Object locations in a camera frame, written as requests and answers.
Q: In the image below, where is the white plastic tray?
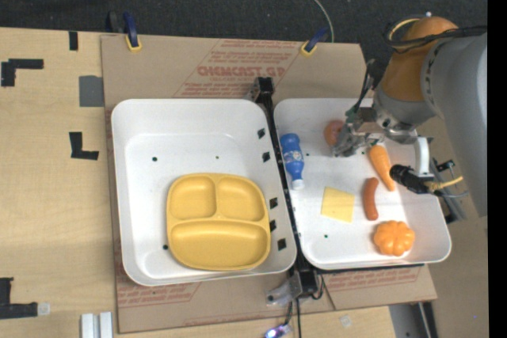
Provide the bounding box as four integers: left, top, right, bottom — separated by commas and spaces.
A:
273, 97, 453, 272
110, 97, 299, 287

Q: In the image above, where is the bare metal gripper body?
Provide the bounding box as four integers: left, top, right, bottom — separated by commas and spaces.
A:
348, 107, 418, 145

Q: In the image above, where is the orange sausage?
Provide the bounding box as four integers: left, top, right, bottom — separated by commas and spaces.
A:
363, 177, 380, 222

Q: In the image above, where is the orange doughnut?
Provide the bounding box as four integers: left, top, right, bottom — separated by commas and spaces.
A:
323, 119, 346, 146

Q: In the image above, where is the brown cardboard board red print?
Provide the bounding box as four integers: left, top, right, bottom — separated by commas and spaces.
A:
100, 34, 439, 334

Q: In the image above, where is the orange carrot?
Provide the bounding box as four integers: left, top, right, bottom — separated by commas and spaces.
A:
368, 144, 397, 192

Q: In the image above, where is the blue plastic bottle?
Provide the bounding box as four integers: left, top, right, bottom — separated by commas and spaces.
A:
279, 132, 307, 192

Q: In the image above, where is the yellow divided plate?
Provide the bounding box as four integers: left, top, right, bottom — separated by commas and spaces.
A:
166, 172, 273, 272

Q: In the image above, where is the black cylinder on white bracket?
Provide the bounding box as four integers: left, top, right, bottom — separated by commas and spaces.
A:
389, 135, 435, 196

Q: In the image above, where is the black block with thin wires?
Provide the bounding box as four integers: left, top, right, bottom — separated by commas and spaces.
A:
252, 76, 276, 104
291, 268, 320, 298

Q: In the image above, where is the yellow cheese slice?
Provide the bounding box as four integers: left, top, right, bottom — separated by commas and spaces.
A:
319, 185, 356, 224

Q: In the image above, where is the orange pumpkin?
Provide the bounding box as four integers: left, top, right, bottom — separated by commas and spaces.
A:
372, 219, 417, 257

